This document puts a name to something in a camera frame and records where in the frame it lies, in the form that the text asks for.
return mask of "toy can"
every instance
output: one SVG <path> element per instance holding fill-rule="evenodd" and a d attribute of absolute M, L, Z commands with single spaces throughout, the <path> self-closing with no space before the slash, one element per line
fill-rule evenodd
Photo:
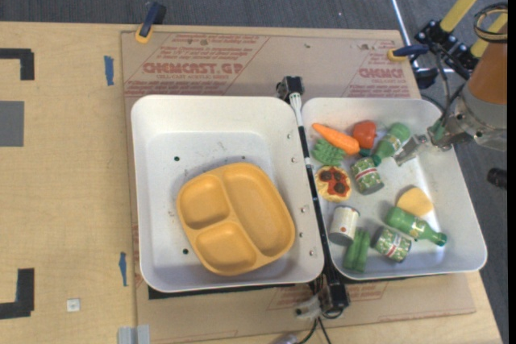
<path fill-rule="evenodd" d="M 398 263 L 409 254 L 412 242 L 386 226 L 381 226 L 372 238 L 372 247 Z"/>
<path fill-rule="evenodd" d="M 360 213 L 351 206 L 337 205 L 333 213 L 328 238 L 335 244 L 346 246 L 355 239 L 356 223 Z"/>
<path fill-rule="evenodd" d="M 384 187 L 377 167 L 370 156 L 357 160 L 352 165 L 352 174 L 355 177 L 358 190 L 364 195 L 369 195 Z"/>

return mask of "carrot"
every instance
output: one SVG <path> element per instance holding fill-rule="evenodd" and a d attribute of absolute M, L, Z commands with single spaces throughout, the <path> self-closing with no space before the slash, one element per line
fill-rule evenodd
<path fill-rule="evenodd" d="M 312 123 L 312 127 L 334 147 L 343 149 L 347 155 L 355 155 L 360 151 L 358 141 L 352 136 L 346 135 L 343 132 L 331 129 L 328 126 L 320 123 Z"/>

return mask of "tomato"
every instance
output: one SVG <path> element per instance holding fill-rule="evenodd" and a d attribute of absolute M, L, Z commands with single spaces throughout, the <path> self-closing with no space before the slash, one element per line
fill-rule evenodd
<path fill-rule="evenodd" d="M 363 149 L 371 149 L 376 136 L 377 126 L 373 121 L 358 122 L 353 128 L 353 138 L 358 141 Z"/>

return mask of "toy pizza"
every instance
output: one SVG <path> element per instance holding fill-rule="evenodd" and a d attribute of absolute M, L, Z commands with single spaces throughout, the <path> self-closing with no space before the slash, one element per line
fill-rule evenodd
<path fill-rule="evenodd" d="M 342 168 L 324 166 L 315 174 L 319 194 L 329 202 L 346 201 L 352 194 L 351 181 Z"/>

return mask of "toy bottle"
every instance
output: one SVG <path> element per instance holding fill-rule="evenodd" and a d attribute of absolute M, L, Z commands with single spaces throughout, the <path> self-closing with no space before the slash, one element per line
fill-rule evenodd
<path fill-rule="evenodd" d="M 374 164 L 378 166 L 381 160 L 394 155 L 408 138 L 410 138 L 409 128 L 403 123 L 394 123 L 389 128 L 389 132 L 387 132 L 377 144 L 374 154 L 372 155 Z"/>
<path fill-rule="evenodd" d="M 418 239 L 428 239 L 440 247 L 447 241 L 446 234 L 434 231 L 430 225 L 428 225 L 428 222 L 397 206 L 389 210 L 385 217 L 385 223 L 410 235 L 415 241 Z"/>

